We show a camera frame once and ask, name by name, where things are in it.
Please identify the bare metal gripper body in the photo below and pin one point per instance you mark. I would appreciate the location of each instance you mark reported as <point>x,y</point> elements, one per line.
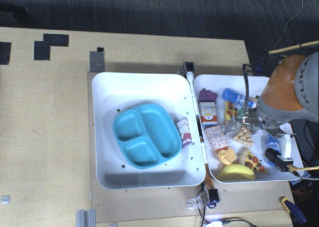
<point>259,119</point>

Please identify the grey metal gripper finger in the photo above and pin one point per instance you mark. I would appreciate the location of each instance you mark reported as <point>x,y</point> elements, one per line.
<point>230,126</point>
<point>253,129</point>

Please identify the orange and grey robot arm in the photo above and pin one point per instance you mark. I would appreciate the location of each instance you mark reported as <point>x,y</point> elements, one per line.
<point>281,89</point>

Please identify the pale cheese pizza slice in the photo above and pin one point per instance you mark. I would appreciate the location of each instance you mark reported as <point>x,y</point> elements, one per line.
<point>244,137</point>

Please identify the small pepperoni pizza slice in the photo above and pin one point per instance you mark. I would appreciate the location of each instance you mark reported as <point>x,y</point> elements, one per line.
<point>230,112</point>

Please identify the orange and white packet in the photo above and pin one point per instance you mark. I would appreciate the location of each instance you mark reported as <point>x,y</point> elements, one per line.
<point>216,138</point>

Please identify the clear blue plastic bottle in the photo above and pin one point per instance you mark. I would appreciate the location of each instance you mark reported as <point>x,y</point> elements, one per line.
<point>271,144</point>

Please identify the yellow and red carton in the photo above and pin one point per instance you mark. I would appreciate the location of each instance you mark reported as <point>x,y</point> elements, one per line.
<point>208,114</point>

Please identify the orange waffle biscuit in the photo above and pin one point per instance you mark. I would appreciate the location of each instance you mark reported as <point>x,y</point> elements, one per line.
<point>227,156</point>

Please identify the large pepperoni pizza slice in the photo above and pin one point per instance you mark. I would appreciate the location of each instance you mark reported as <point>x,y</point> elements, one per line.
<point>253,161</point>

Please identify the purple grapes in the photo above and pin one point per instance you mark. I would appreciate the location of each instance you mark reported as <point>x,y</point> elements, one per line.
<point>207,95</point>

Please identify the red and white packet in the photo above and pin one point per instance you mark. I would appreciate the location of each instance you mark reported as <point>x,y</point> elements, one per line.
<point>185,131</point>

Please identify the yellow banana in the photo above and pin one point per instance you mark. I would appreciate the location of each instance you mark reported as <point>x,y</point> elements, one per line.
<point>236,172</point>

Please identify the white plastic tray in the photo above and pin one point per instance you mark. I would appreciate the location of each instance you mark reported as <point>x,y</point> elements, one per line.
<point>139,89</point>
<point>271,173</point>

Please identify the blue divided plate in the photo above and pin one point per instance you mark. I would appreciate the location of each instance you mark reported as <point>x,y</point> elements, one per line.
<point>147,134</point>

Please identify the black cylinder on white bracket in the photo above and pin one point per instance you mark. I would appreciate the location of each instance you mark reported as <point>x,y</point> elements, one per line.
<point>279,160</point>

